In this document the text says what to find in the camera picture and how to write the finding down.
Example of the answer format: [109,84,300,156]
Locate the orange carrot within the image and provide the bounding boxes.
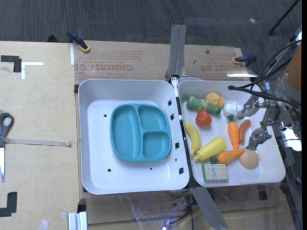
[210,148,246,164]
[227,115,240,150]

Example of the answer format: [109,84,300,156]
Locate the yellow banana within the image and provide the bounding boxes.
[184,122,201,157]

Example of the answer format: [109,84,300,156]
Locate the yellow squeeze bottle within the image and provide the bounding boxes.
[193,137,227,162]

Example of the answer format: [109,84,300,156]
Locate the yellow corn cob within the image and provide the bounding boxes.
[205,92,226,108]

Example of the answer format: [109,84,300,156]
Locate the green and yellow bottle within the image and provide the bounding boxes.
[186,95,222,115]

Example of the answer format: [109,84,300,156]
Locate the brown cardboard board red print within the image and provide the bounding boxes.
[73,40,291,225]

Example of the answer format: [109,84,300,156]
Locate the grey handled scissors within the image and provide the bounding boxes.
[0,112,15,183]

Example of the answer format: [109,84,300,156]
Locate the red bell pepper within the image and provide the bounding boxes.
[195,109,213,127]

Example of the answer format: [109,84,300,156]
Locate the yellow and green carton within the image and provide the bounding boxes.
[201,163,229,183]

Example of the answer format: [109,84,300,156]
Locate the tan round bread bun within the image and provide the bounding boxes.
[238,149,260,170]

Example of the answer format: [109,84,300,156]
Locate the white garlic bulb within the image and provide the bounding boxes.
[224,100,243,118]

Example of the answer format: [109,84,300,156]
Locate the orange sausage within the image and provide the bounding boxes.
[238,119,251,144]

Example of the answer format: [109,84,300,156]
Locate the white plastic tray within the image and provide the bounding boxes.
[78,79,190,196]
[177,80,286,188]

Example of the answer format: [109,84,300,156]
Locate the teal divided plate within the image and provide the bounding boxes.
[110,103,172,162]

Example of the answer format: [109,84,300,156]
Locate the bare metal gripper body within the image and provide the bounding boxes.
[260,100,301,132]

